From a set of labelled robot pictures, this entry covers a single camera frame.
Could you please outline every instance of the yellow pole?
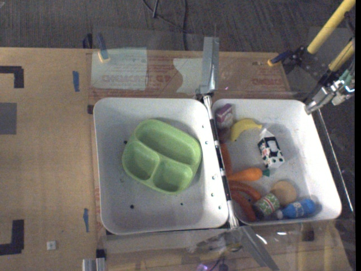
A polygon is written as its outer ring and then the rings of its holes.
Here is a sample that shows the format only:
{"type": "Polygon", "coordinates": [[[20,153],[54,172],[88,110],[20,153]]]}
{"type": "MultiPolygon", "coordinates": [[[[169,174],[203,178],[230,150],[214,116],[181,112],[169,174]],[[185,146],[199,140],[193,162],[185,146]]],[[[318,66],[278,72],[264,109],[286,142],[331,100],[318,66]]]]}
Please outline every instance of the yellow pole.
{"type": "Polygon", "coordinates": [[[339,68],[348,61],[351,56],[355,53],[355,49],[353,46],[352,41],[350,41],[344,49],[340,52],[340,54],[331,62],[328,66],[329,70],[331,71],[338,71],[339,68]]]}
{"type": "Polygon", "coordinates": [[[313,41],[308,45],[307,51],[310,54],[315,54],[322,44],[327,40],[331,33],[344,19],[345,13],[350,11],[356,4],[356,0],[343,0],[337,10],[328,19],[324,27],[320,30],[313,41]]]}

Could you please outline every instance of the gray square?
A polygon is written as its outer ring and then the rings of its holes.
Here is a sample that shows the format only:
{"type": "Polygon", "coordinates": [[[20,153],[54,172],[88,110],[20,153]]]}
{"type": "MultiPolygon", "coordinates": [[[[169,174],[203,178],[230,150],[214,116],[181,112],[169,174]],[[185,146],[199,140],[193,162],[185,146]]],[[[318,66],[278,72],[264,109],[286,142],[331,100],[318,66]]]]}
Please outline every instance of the gray square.
{"type": "Polygon", "coordinates": [[[0,103],[0,134],[16,134],[16,103],[0,103]]]}

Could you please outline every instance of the small white square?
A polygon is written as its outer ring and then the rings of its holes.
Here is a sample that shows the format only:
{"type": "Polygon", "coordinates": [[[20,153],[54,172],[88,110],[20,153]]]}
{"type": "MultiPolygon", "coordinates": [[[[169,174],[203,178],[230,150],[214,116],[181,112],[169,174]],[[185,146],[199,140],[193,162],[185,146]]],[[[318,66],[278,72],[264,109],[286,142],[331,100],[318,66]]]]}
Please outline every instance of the small white square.
{"type": "Polygon", "coordinates": [[[47,250],[55,250],[56,249],[56,241],[48,241],[46,242],[47,250]]]}

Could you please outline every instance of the blue bottle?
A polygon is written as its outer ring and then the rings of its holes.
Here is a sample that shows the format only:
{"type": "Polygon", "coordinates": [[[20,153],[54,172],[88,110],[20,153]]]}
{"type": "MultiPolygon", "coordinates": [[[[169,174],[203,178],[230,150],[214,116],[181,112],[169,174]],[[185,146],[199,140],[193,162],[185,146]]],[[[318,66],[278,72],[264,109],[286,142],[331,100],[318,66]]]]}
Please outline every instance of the blue bottle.
{"type": "Polygon", "coordinates": [[[284,209],[276,211],[279,220],[283,218],[300,218],[310,215],[316,211],[316,204],[311,199],[303,199],[288,204],[284,209]]]}

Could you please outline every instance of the white plastic tray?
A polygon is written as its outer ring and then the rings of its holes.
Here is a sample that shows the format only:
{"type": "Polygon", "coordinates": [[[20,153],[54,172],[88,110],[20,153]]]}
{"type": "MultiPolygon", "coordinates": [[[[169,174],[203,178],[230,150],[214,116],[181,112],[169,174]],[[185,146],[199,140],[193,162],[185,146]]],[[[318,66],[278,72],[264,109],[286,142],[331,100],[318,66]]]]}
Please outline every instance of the white plastic tray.
{"type": "MultiPolygon", "coordinates": [[[[288,180],[297,189],[298,197],[310,196],[318,206],[314,216],[292,220],[265,220],[247,222],[241,208],[234,203],[236,216],[249,225],[295,223],[301,221],[330,220],[341,213],[341,201],[325,157],[318,132],[304,104],[297,100],[276,99],[221,99],[214,103],[213,111],[232,105],[235,121],[253,119],[265,126],[277,139],[285,158],[278,169],[271,170],[270,177],[247,182],[266,195],[279,180],[288,180]]],[[[264,165],[257,147],[259,129],[241,133],[236,142],[227,142],[234,172],[248,167],[264,165]]]]}
{"type": "Polygon", "coordinates": [[[100,213],[113,234],[218,228],[228,208],[208,113],[194,99],[104,98],[94,107],[100,213]],[[121,162],[124,141],[145,119],[159,119],[196,138],[202,162],[190,187],[162,194],[129,177],[121,162]]]}

